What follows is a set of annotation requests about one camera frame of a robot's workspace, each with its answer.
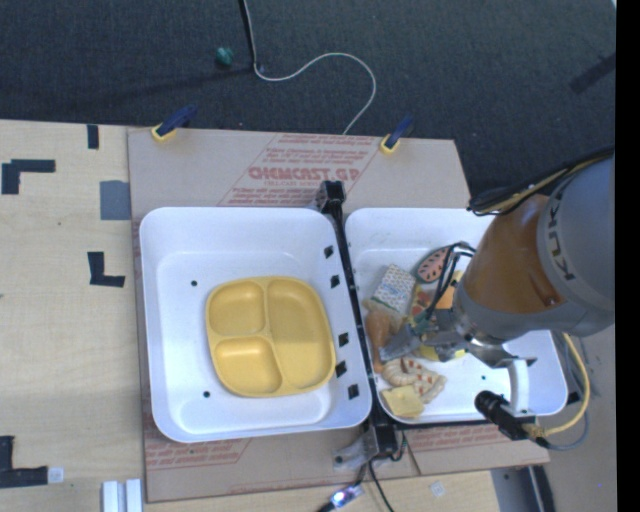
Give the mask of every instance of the cheese slice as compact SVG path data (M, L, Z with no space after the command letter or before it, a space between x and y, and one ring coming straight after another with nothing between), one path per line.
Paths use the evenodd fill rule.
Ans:
M424 410L420 396L411 385L384 389L380 394L394 416L415 418Z

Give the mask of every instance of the wooden table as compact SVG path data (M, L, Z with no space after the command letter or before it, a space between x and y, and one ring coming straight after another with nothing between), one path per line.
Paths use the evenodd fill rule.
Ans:
M0 195L0 435L13 467L60 467L61 483L0 489L0 510L100 510L108 480L144 479L131 223L103 220L100 183L128 182L126 128L0 121L0 162L54 159ZM122 287L90 284L89 252ZM431 485L439 482L444 494ZM499 510L488 471L385 480L396 510ZM349 510L385 510L372 483ZM145 505L145 510L309 510L319 487Z

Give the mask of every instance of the white tray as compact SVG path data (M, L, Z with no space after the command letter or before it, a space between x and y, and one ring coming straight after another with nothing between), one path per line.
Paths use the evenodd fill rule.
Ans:
M257 437L346 428L367 418L372 397L327 218L306 209L160 208L143 219L140 246L152 411L167 437ZM228 281L267 275L305 280L324 303L336 360L346 371L315 391L246 398L216 375L204 317L208 294ZM339 285L332 286L333 276ZM348 343L340 343L341 334Z
M477 246L493 217L477 217L466 210L436 208L372 208L352 213L346 222L351 263L355 272L358 297L371 297L386 267L395 263L410 271L429 252L459 241ZM464 269L468 258L461 258ZM544 332L530 332L504 345L520 357L538 360L529 368L529 410L545 416L555 414L566 404L567 387L562 367L551 338ZM406 424L447 423L484 419L477 412L474 399L483 390L503 394L509 399L511 389L506 369L493 370L470 354L446 363L418 359L421 364L447 377L444 390L415 419L395 417ZM389 385L375 377L378 391Z

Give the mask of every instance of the food item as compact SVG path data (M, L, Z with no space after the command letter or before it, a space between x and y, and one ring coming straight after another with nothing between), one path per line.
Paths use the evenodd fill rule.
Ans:
M371 298L365 299L363 305L369 311L387 312L391 318L392 334L395 334L404 322L415 283L415 277L392 263Z
M462 279L462 274L463 272L461 270L454 271L451 283L449 283L449 286L447 286L445 291L442 293L435 309L450 309L453 306L453 295L455 293L456 286L458 286L460 279ZM410 315L408 319L410 325L415 327L415 318L431 305L434 293L435 290L433 289L433 285L416 286L411 301Z
M396 416L415 418L420 416L424 410L420 396L411 385L384 389L380 394L392 414Z
M427 254L424 259L418 263L416 275L418 279L425 283L433 283L436 281L444 270L444 263L447 259L449 247L442 247Z
M440 361L440 356L436 352L434 347L429 345L420 345L415 351L414 354L418 357L424 357L425 359L429 359L430 361ZM456 350L453 353L453 358L458 359L467 355L467 351L463 348L460 350Z
M447 378L415 359L401 357L384 365L382 378L396 387L413 386L422 403L431 402L444 389Z
M379 350L389 342L391 315L386 311L371 311L365 318L364 328L371 342L373 371L381 373L384 365L380 359Z

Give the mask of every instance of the white cable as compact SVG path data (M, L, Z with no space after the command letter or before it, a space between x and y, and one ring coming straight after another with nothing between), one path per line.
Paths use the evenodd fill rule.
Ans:
M325 53L323 55L320 55L319 57L316 57L315 59L310 60L304 66L302 66L298 71L296 71L294 73L291 73L290 75L283 76L283 77L275 77L275 78L263 75L260 72L260 70L258 69L258 53L256 51L256 45L255 45L254 38L253 38L253 25L251 23L251 14L249 13L249 8L247 7L247 1L246 0L242 0L242 3L244 4L244 10L245 10L245 13L247 15L247 25L248 25L248 28L249 28L249 37L251 39L251 41L250 41L250 43L251 43L251 52L253 54L253 59L254 59L254 61L253 61L253 71L255 72L256 76L258 76L262 80L265 80L266 82L284 82L285 80L290 80L292 78L295 78L296 76L298 76L302 72L304 72L309 67L313 66L316 62L318 62L318 61L320 61L322 59L325 59L327 57L345 57L347 59L354 60L358 64L360 64L367 71L367 73L371 77L371 85L372 85L372 87L371 87L371 96L369 97L369 100L364 105L364 107L362 107L360 112L358 112L356 114L356 116L352 119L352 121L349 123L349 125L342 132L342 135L346 135L347 132L351 129L351 127L356 123L356 121L358 121L358 119L360 119L362 114L364 114L365 111L369 108L371 103L373 103L373 99L376 96L376 91L377 91L376 77L373 74L373 71L371 71L371 68L369 66L367 66L367 64L364 61L362 61L361 59L359 59L358 57L356 57L354 55L351 55L350 53L330 52L330 53Z

